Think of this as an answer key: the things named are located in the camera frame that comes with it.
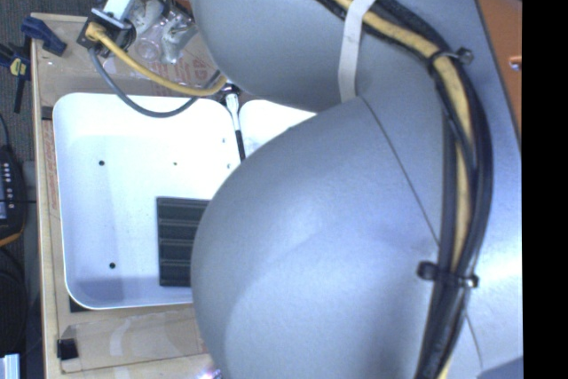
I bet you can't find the white plastic tray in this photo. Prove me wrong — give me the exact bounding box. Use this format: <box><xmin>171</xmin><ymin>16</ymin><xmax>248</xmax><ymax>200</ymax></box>
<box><xmin>51</xmin><ymin>91</ymin><xmax>243</xmax><ymax>311</ymax></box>
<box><xmin>239</xmin><ymin>99</ymin><xmax>319</xmax><ymax>159</ymax></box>

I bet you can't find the thin black and white rod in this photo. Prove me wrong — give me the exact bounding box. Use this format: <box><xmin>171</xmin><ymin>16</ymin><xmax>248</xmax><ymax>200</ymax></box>
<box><xmin>225</xmin><ymin>92</ymin><xmax>247</xmax><ymax>162</ymax></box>

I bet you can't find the brown cardboard board red print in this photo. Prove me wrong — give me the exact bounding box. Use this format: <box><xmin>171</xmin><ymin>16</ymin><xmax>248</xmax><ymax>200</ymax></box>
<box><xmin>29</xmin><ymin>12</ymin><xmax>224</xmax><ymax>376</ymax></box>

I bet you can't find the dark striped rectangular pad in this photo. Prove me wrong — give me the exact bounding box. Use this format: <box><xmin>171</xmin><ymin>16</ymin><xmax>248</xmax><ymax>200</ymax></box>
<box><xmin>155</xmin><ymin>196</ymin><xmax>212</xmax><ymax>288</ymax></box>

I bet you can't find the small black square block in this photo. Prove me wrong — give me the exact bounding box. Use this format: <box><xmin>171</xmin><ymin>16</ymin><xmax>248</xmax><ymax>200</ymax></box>
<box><xmin>56</xmin><ymin>337</ymin><xmax>81</xmax><ymax>361</ymax></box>

